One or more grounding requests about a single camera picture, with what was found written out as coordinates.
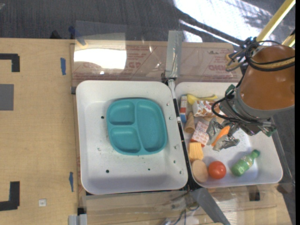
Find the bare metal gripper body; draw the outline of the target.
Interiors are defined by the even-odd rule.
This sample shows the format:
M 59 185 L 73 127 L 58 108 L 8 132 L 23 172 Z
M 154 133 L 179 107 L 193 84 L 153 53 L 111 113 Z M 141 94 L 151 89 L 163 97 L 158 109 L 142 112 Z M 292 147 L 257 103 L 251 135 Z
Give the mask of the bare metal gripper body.
M 259 132 L 265 135 L 273 134 L 271 113 L 247 106 L 238 94 L 226 95 L 219 103 L 219 108 L 229 121 L 248 135 L 256 135 Z

